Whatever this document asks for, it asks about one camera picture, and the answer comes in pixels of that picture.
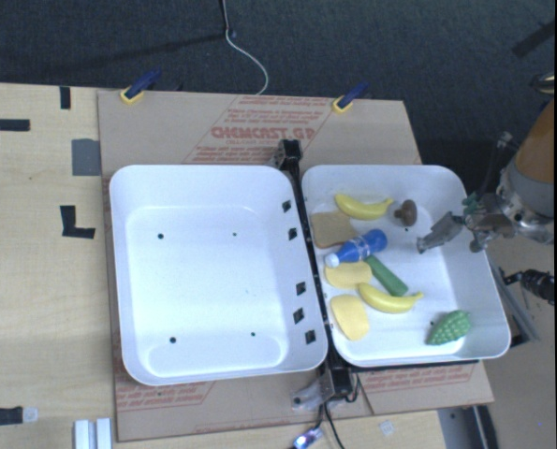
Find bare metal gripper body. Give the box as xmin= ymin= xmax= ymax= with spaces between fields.
xmin=463 ymin=192 xmax=555 ymax=253

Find brown mushroom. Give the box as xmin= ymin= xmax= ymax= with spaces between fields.
xmin=392 ymin=198 xmax=419 ymax=228

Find white plastic tray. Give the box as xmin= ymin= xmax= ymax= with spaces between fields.
xmin=108 ymin=164 xmax=330 ymax=387
xmin=300 ymin=164 xmax=513 ymax=369

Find green cucumber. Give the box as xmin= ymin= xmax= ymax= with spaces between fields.
xmin=363 ymin=254 xmax=410 ymax=298

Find blue bottle white cap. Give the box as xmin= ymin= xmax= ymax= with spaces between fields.
xmin=324 ymin=227 xmax=388 ymax=269

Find yellow banana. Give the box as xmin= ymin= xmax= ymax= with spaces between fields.
xmin=357 ymin=282 xmax=426 ymax=315
xmin=333 ymin=192 xmax=395 ymax=222

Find green grapes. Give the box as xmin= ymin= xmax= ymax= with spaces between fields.
xmin=425 ymin=309 xmax=473 ymax=347

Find tan bread slice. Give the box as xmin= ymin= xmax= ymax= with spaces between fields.
xmin=310 ymin=210 xmax=360 ymax=250

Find brown cardboard board red print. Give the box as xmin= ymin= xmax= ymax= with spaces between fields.
xmin=95 ymin=90 xmax=495 ymax=443

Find black cylinder on white bracket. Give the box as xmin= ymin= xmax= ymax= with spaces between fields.
xmin=496 ymin=267 xmax=556 ymax=306

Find black block with thin wires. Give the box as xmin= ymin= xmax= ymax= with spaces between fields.
xmin=271 ymin=138 xmax=304 ymax=173
xmin=325 ymin=363 xmax=355 ymax=400

